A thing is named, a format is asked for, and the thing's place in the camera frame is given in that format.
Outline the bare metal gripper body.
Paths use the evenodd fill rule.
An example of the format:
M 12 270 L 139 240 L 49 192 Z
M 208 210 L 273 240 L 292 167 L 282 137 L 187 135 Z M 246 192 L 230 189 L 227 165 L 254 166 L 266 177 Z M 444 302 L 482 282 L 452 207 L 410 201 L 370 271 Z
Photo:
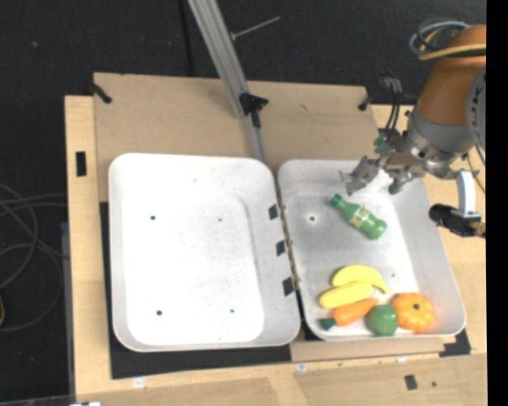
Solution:
M 453 179 L 458 172 L 451 167 L 456 155 L 440 150 L 423 138 L 394 136 L 381 156 L 381 167 L 397 180 L 411 180 L 430 174 Z

